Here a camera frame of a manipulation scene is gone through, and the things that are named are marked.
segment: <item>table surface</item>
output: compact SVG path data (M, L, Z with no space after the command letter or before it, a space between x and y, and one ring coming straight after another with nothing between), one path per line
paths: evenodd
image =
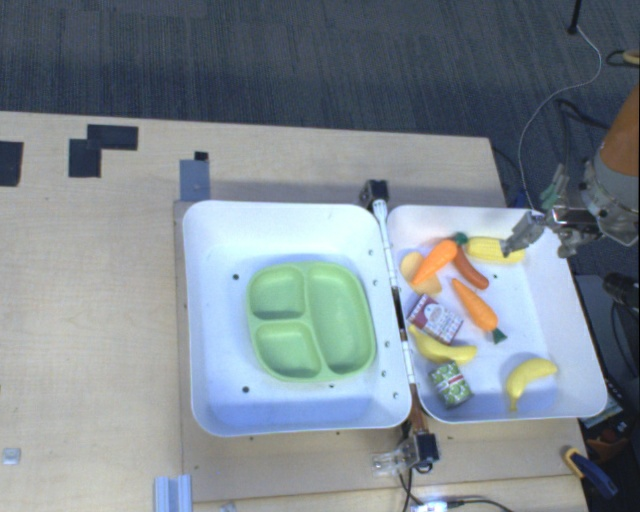
M104 150L100 179L69 178L69 139L86 138L89 123L139 127L138 150ZM212 196L223 199L353 203L374 178L388 180L390 206L504 205L489 142L479 138L3 112L0 140L24 143L19 186L0 188L0 448L22 449L18 465L0 466L7 512L152 510L153 479L192 469L177 343L180 159L208 152ZM443 460L417 480L418 496L587 510L560 457L566 446L584 449L575 420L429 426ZM318 455L322 435L291 440ZM341 443L366 446L370 435L345 433ZM286 456L271 458L267 477L263 461L257 477L277 478ZM246 449L235 459L251 464ZM340 492L266 490L236 507L401 509L395 483L346 478L343 487L329 479L299 489Z

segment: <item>robotic arm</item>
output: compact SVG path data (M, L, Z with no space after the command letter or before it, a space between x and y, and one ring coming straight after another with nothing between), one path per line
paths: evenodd
M605 235L624 246L638 242L639 89L622 105L600 149L585 165L578 197L569 197L569 176L560 164L551 185L541 194L544 213L527 212L502 241L505 257L524 249L546 228L560 239L558 256L567 258L581 245Z

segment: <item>toy carrot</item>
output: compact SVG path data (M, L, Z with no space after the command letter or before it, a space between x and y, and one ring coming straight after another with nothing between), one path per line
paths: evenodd
M458 253L456 254L456 257L453 258L453 264L458 269L458 272L460 272L462 277L464 277L476 288L479 288L480 290L486 290L489 286L489 280L476 270L461 247L462 245L466 244L469 239L464 233L456 233L456 236L453 238L453 240L456 242L456 244L458 244L458 246L460 246L458 247Z
M428 279L438 270L444 267L447 263L456 257L458 252L458 246L453 240L445 239L431 250L431 252L422 260L422 263L416 271L416 275L413 276L411 284L417 286L422 281Z
M453 279L451 284L474 324L483 331L490 332L493 335L494 343L500 343L502 340L507 339L504 333L498 329L498 315L485 301L457 279Z

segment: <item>corn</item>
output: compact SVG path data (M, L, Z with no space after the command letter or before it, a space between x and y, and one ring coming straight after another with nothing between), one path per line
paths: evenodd
M524 249L513 251L505 258L500 248L500 239L486 236L469 238L465 250L473 258L501 263L517 263L524 258Z

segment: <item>green can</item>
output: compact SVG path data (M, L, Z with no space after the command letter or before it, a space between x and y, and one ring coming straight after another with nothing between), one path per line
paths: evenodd
M473 396L469 384L455 361L443 364L429 373L429 377L447 408L460 405Z

